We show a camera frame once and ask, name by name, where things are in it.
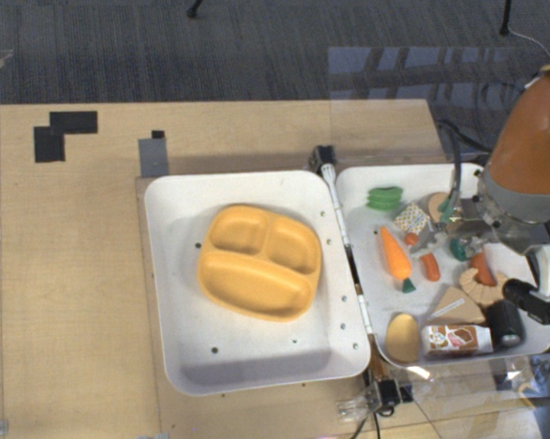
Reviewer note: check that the black cylinder on white bracket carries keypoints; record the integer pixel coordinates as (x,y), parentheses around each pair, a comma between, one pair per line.
(537,305)

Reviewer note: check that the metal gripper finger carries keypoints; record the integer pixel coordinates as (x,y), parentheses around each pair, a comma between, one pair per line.
(425,251)
(436,234)

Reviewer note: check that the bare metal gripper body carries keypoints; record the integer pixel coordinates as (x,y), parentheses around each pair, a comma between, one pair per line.
(472,221)

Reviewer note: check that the tan wedge slice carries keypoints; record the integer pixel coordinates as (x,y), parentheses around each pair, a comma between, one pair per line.
(457,311)

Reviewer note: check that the beige croissant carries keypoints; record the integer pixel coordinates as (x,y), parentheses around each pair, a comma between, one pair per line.
(472,284)

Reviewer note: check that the brown and white carton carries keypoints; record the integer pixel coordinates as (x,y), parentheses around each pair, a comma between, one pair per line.
(455,339)

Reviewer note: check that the red sausage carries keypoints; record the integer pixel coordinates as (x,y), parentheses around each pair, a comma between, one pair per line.
(431,268)
(481,267)

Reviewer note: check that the green ribbed toy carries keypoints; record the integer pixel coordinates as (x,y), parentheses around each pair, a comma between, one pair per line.
(385,198)

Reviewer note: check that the white plastic tray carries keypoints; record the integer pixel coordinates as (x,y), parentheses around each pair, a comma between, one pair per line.
(184,267)
(380,310)

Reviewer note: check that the orange carrot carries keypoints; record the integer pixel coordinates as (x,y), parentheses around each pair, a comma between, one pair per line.
(396,259)

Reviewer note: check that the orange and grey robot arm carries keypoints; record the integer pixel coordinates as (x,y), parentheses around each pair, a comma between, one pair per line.
(535,149)

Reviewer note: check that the thin black and white rod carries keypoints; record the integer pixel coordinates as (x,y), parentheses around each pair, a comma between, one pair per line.
(340,218)

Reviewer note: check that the black can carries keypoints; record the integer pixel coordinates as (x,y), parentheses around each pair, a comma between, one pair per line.
(504,324)

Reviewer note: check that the tan round biscuit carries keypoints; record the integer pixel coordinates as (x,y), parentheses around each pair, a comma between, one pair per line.
(436,202)

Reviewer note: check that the small yellow patterned carton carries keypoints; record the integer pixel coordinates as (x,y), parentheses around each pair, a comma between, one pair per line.
(411,218)

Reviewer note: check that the orange divided plate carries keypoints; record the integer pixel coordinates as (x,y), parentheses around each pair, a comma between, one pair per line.
(255,276)

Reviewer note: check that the yellow oval toy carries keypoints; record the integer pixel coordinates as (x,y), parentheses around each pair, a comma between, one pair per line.
(402,338)

